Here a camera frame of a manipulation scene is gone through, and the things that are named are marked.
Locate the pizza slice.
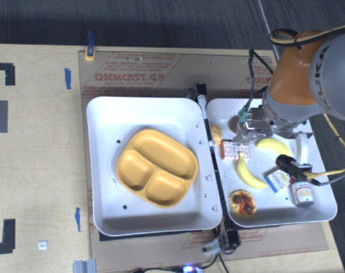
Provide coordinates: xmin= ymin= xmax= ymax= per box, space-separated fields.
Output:
xmin=228 ymin=189 xmax=257 ymax=219

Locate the tan bread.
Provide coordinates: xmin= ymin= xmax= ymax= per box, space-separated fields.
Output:
xmin=210 ymin=123 xmax=223 ymax=146

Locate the brown cardboard board red print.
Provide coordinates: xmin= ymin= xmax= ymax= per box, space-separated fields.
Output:
xmin=78 ymin=49 xmax=330 ymax=264

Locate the yellow banana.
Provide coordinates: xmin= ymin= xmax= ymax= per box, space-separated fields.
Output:
xmin=256 ymin=138 xmax=291 ymax=158
xmin=236 ymin=151 xmax=268 ymax=189

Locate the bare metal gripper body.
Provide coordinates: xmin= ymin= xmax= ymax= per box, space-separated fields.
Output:
xmin=245 ymin=107 xmax=309 ymax=138

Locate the orange divided plate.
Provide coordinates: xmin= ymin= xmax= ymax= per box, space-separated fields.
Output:
xmin=115 ymin=128 xmax=199 ymax=209

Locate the white plastic tray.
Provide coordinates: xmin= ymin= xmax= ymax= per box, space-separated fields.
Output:
xmin=86 ymin=96 xmax=223 ymax=237
xmin=206 ymin=97 xmax=338 ymax=229

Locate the white and blue carton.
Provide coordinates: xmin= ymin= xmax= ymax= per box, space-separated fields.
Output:
xmin=264 ymin=169 xmax=293 ymax=194

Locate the black block with thin wires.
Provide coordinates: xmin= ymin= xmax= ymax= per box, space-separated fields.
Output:
xmin=185 ymin=83 xmax=209 ymax=101
xmin=221 ymin=227 xmax=242 ymax=250

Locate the brown doughnut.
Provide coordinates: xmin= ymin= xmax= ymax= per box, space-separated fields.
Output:
xmin=228 ymin=116 xmax=240 ymax=133

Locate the red and white packet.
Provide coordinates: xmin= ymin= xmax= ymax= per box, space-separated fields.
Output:
xmin=220 ymin=140 xmax=251 ymax=162

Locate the small white can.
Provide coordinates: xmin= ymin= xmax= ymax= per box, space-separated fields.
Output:
xmin=291 ymin=180 xmax=315 ymax=208

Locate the thin black and white rod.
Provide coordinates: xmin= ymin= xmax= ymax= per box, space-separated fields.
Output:
xmin=198 ymin=94 xmax=233 ymax=233

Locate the black cylinder on white bracket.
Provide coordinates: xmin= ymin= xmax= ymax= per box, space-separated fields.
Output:
xmin=275 ymin=132 xmax=315 ymax=182

